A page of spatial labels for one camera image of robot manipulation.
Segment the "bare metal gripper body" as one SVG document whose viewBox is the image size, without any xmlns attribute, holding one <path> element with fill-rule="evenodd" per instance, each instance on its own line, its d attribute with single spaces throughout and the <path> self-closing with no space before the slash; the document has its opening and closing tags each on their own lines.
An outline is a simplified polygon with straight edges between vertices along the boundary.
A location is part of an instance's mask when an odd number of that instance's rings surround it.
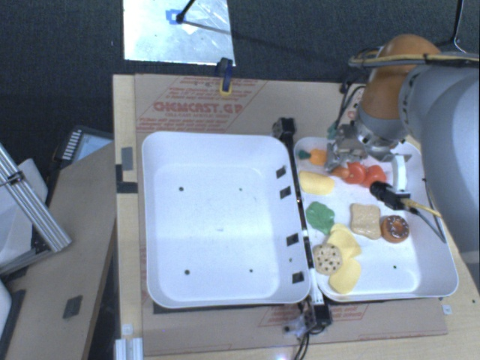
<svg viewBox="0 0 480 360">
<path fill-rule="evenodd" d="M 360 155 L 361 160 L 372 157 L 380 162 L 392 159 L 392 150 L 398 141 L 376 135 L 362 123 L 340 125 L 334 137 L 334 150 L 338 153 Z"/>
</svg>

